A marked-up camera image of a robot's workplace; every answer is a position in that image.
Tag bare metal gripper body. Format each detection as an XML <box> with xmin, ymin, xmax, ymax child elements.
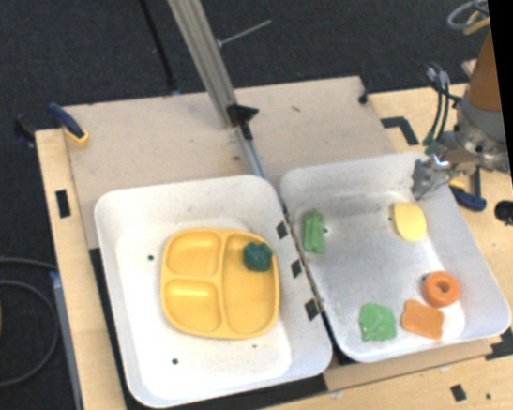
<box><xmin>430</xmin><ymin>120</ymin><xmax>513</xmax><ymax>184</ymax></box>

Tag yellow half-round slice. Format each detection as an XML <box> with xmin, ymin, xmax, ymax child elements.
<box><xmin>389</xmin><ymin>196</ymin><xmax>431</xmax><ymax>246</ymax></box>

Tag white plastic tray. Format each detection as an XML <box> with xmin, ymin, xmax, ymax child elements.
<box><xmin>276</xmin><ymin>140</ymin><xmax>513</xmax><ymax>373</ymax></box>
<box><xmin>89</xmin><ymin>162</ymin><xmax>339</xmax><ymax>410</ymax></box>

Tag orange doughnut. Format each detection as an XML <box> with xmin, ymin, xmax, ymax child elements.
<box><xmin>418</xmin><ymin>266</ymin><xmax>464</xmax><ymax>311</ymax></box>

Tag light green ribbed vegetable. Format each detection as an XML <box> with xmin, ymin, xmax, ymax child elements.
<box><xmin>296</xmin><ymin>207</ymin><xmax>330</xmax><ymax>257</ymax></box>

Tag orange bread slice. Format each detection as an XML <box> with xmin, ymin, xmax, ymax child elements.
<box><xmin>397</xmin><ymin>294</ymin><xmax>448</xmax><ymax>346</ymax></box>

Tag thin black and white rod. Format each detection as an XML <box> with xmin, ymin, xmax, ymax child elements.
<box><xmin>237</xmin><ymin>116</ymin><xmax>329</xmax><ymax>329</ymax></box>

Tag light green lettuce leaf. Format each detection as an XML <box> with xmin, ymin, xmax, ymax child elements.
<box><xmin>355</xmin><ymin>298</ymin><xmax>400</xmax><ymax>344</ymax></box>

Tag dark green broccoli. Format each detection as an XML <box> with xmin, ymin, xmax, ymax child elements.
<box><xmin>240</xmin><ymin>239</ymin><xmax>277</xmax><ymax>276</ymax></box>

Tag yellow divided plate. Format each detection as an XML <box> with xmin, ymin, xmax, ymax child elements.
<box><xmin>151</xmin><ymin>216</ymin><xmax>290</xmax><ymax>351</ymax></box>

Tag pale flat board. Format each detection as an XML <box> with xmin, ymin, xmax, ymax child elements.
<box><xmin>57</xmin><ymin>51</ymin><xmax>497</xmax><ymax>410</ymax></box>

